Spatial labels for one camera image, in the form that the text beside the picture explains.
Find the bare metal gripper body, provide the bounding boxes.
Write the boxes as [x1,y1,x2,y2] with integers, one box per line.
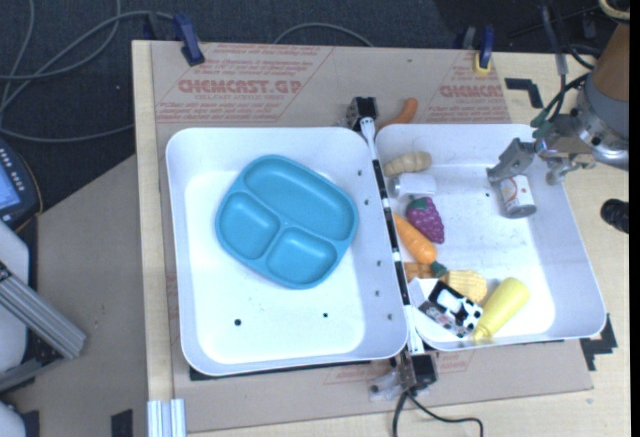
[532,107,630,171]

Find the white can orange print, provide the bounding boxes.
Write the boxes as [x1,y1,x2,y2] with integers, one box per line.
[497,174,538,219]

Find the white plastic tray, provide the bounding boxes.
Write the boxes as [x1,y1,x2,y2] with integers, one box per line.
[164,126,409,377]
[374,122,608,353]

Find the small white bottle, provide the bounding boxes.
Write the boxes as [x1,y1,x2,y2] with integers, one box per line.
[389,172,438,199]

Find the beige bread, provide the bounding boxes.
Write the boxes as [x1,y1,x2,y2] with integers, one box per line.
[382,150,433,178]

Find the purple grapes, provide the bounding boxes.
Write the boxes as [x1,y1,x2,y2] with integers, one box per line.
[404,195,446,245]

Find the orange sausage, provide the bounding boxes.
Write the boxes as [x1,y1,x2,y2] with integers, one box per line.
[383,97,419,129]

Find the orange carrot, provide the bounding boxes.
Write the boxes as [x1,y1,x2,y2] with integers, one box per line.
[392,212,449,277]

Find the thin black and white rod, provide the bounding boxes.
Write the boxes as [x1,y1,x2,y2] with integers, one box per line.
[359,116,419,353]

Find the small tan waffle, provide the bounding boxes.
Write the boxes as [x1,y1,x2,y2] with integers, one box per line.
[402,261,434,281]

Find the yellow squeeze bottle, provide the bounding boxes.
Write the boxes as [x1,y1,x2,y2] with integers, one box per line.
[471,276,531,343]

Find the black and white carton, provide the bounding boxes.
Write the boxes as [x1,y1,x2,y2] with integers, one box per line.
[408,276,485,340]

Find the brown cardboard board red print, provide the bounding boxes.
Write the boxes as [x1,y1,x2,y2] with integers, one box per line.
[149,41,596,432]

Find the blue divided plate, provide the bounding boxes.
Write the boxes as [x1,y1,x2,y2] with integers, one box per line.
[214,154,360,291]

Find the black cylinder on white bracket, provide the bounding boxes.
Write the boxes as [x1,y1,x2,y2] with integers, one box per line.
[600,198,630,234]

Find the black block with thin wires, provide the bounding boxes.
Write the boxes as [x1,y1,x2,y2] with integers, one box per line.
[388,352,440,397]
[345,95,379,127]

